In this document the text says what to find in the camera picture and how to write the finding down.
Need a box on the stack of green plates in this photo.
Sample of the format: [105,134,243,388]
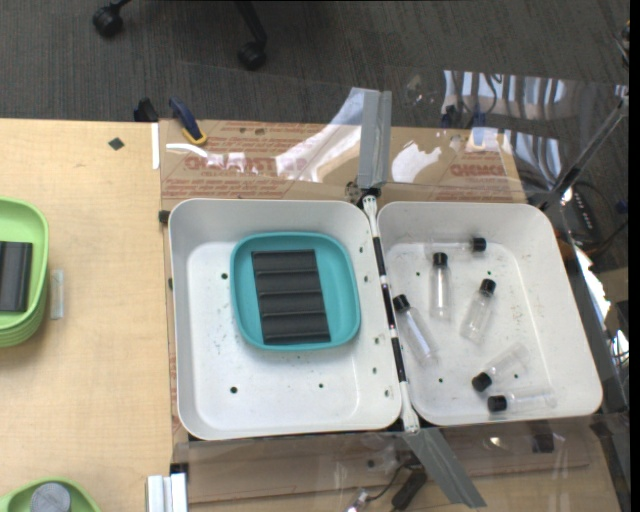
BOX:
[0,196,51,349]

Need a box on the black office chair base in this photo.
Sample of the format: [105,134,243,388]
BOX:
[92,0,269,72]

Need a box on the green plate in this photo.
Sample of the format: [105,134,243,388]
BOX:
[0,477,103,512]

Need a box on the clear plastic bottle black cap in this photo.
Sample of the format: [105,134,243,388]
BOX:
[425,236,488,256]
[471,342,531,393]
[429,251,452,322]
[459,278,498,345]
[392,293,441,367]
[487,389,558,414]

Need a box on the brown cardboard board red print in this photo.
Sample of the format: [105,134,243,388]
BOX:
[157,118,591,505]

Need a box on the teal plate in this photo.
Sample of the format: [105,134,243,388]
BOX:
[229,230,362,351]

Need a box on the white plastic tray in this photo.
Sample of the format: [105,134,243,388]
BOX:
[167,197,403,442]
[375,200,604,428]

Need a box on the black ribbed holder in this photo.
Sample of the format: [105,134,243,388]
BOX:
[250,248,332,346]
[0,241,34,313]

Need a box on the grey round can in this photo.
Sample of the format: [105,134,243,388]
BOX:
[30,482,72,512]

